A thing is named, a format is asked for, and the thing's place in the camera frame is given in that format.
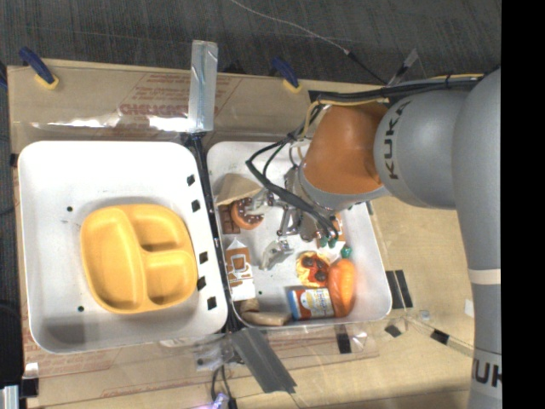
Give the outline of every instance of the dark gray carpet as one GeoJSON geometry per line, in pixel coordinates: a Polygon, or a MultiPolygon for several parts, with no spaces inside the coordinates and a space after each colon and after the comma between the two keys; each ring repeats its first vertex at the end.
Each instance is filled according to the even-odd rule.
{"type": "MultiPolygon", "coordinates": [[[[408,78],[487,72],[501,60],[502,0],[0,0],[0,60],[19,65],[22,46],[40,55],[188,68],[193,39],[219,45],[222,70],[237,61],[267,75],[282,56],[300,78],[376,83],[349,49],[388,80],[413,48],[421,62],[408,78]]],[[[18,308],[7,96],[0,93],[0,304],[18,308]]],[[[0,312],[0,347],[20,348],[18,324],[0,312]]],[[[0,388],[17,359],[0,353],[0,388]]]]}

